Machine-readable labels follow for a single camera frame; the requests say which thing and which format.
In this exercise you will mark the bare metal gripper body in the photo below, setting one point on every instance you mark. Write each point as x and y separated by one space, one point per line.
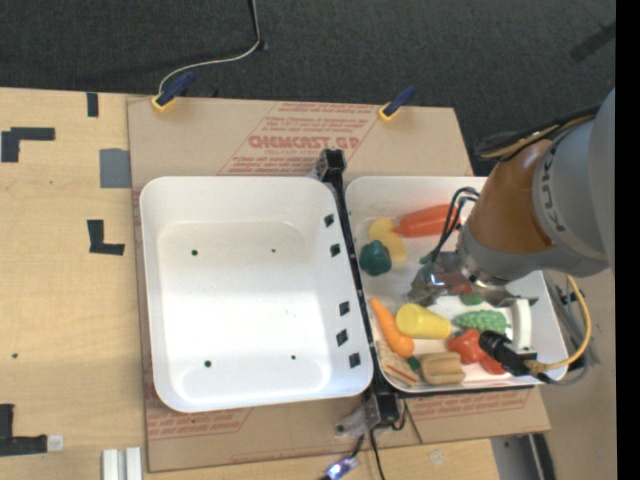
457 282

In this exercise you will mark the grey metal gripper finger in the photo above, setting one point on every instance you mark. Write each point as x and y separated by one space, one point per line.
434 274
424 294

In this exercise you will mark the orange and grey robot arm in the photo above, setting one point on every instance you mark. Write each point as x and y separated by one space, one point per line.
560 203

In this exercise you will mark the small green toy piece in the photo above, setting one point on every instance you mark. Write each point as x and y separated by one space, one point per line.
471 299

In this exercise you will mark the green toy grapes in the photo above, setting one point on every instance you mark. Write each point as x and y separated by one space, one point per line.
482 320

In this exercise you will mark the small orange carrot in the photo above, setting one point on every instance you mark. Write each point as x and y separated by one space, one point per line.
391 330

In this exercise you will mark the large orange carrot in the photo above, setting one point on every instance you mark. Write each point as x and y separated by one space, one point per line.
425 221

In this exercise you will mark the yellow toy pepper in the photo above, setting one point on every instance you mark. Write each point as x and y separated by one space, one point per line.
387 235

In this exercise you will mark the green toy pepper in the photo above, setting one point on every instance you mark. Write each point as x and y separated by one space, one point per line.
375 258

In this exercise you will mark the red toy pepper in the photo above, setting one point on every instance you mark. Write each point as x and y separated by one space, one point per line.
467 347

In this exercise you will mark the thin black rod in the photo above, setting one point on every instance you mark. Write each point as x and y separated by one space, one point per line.
358 273

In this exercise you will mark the tan toy bread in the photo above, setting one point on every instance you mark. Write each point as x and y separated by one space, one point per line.
441 369

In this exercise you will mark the toy sandwich slice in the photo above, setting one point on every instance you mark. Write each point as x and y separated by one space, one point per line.
395 365

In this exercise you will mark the white plastic tray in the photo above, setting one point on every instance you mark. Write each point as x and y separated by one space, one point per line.
440 190
240 293

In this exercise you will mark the brown cardboard board red print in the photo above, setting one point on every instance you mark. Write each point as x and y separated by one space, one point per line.
210 138

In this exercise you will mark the black cylinder on white bracket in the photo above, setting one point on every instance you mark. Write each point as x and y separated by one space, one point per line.
520 325

